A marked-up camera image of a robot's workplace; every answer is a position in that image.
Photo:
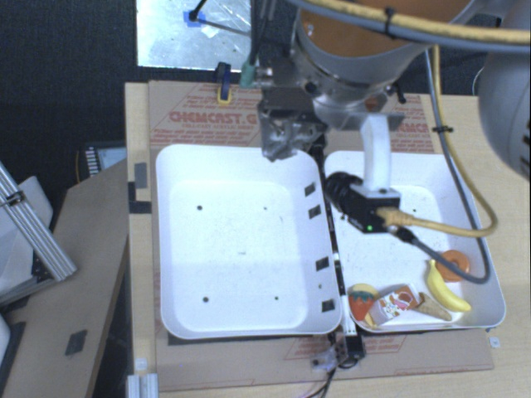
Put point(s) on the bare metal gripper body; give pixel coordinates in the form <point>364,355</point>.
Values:
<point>290,102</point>

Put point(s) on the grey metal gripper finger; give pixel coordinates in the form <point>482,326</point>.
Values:
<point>273,145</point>
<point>295,139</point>

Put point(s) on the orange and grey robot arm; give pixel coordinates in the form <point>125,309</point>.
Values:
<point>357,23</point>

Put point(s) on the thin black and white rod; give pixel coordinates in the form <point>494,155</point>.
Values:
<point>332,230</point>

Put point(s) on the white plastic tray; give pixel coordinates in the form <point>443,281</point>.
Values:
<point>381,259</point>
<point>236,243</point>

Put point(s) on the red strawberry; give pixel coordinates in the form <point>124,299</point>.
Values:
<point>360,305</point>

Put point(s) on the white and brown carton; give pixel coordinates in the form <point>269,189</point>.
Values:
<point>392,307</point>

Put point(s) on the yellow banana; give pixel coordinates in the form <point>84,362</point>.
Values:
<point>439,288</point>

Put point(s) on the orange doughnut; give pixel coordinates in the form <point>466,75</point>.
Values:
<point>464,267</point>

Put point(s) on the brown waffle cone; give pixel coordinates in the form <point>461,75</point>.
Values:
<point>433,308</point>

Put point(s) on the brown cardboard board red print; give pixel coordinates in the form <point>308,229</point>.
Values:
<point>249,367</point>

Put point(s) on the black cylinder on white bracket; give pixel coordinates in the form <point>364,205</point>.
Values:
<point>375,205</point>

